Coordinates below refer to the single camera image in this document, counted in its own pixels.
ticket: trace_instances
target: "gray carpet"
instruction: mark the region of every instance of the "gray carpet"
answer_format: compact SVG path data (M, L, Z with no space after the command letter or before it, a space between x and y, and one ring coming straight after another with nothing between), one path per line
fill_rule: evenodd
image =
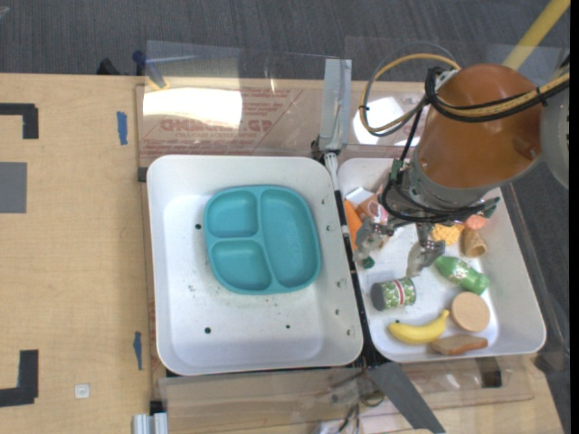
M0 71L92 74L109 58L135 73L148 40L345 56L365 79L387 49L439 42L462 65L515 45L550 0L0 0ZM526 63L543 80L570 48L570 12ZM544 165L515 185L535 251L549 337L542 367L570 431L569 194Z

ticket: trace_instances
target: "banana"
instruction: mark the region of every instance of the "banana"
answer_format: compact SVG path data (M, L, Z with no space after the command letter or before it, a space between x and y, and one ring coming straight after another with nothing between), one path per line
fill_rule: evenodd
M446 329L446 317L449 311L444 309L438 318L426 325L408 325L394 322L388 325L388 330L396 339L407 344L426 344L437 339Z

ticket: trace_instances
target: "round bread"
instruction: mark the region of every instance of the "round bread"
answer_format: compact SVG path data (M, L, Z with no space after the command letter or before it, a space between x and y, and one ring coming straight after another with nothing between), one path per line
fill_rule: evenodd
M482 297L465 291L452 300L451 317L463 330L478 333L489 325L490 310Z

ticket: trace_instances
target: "green can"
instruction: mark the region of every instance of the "green can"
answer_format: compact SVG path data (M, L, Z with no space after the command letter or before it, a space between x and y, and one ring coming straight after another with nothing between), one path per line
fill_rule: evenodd
M416 302L416 288L408 277L374 283L370 289L370 298L376 310L411 306Z

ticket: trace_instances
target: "green bottle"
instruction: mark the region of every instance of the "green bottle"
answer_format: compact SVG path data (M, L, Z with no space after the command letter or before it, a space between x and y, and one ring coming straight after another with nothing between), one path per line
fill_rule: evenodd
M481 295L489 285L489 277L469 266L457 257L440 256L434 261L440 273L455 285Z

